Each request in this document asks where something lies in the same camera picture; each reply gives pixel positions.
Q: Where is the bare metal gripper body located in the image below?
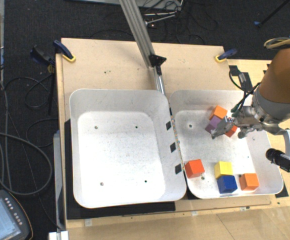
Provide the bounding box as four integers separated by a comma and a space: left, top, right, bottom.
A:
232, 105, 281, 133

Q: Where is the red cube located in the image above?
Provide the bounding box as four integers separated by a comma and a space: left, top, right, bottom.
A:
184, 158, 206, 179
224, 125, 239, 138

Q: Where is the purple cube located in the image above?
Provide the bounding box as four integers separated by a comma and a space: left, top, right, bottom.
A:
204, 115, 224, 135

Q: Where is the orange cube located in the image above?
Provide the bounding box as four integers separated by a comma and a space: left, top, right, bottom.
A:
238, 173, 260, 192
208, 105, 229, 121

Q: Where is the white plastic tray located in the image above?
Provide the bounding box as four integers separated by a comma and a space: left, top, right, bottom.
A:
69, 88, 188, 209
169, 89, 285, 200

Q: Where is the yellow cube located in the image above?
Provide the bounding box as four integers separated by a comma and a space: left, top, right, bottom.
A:
214, 160, 234, 180

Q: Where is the blue cube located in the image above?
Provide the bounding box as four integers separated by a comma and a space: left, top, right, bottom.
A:
216, 175, 239, 195

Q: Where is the pale wood board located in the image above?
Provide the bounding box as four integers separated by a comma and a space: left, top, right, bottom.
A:
60, 37, 273, 229

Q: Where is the black cylinder on white bracket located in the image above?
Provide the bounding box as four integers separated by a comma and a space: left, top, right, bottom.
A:
265, 128, 290, 173

